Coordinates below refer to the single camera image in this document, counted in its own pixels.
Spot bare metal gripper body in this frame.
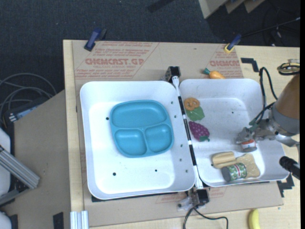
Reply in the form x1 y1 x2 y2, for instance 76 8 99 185
252 118 300 148

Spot small red and white can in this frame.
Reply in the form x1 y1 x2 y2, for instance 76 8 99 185
240 139 258 153

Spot tan bone-shaped biscuit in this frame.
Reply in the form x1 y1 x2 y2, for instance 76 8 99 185
235 153 261 179

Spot tan bread bun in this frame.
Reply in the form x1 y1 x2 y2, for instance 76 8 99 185
211 151 237 169

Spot white plastic tray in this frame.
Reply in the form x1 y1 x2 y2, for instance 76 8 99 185
178 78 291 188
79 80 197 200

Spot green and white can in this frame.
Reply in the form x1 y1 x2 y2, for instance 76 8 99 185
221 162 248 183

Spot purple grapes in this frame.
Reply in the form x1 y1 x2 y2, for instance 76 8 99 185
188 121 211 143

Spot green lettuce leaf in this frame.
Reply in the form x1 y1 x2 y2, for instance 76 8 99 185
185 106 206 122

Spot thin black and white rod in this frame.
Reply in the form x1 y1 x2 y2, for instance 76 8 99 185
172 75 203 189

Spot orange pretzel biscuit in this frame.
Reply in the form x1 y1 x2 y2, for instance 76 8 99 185
183 97 201 112

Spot orange carrot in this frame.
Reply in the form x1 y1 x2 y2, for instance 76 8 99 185
203 67 226 80

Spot yellow banana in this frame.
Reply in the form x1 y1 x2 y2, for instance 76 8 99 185
248 208 261 229

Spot blue divided plate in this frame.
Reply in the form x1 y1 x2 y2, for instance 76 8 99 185
109 99 174 158

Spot brown cardboard board red print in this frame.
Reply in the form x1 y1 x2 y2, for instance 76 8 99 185
71 40 285 228

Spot black cylinder on white bracket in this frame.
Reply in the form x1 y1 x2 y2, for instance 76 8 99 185
279 142 300 180

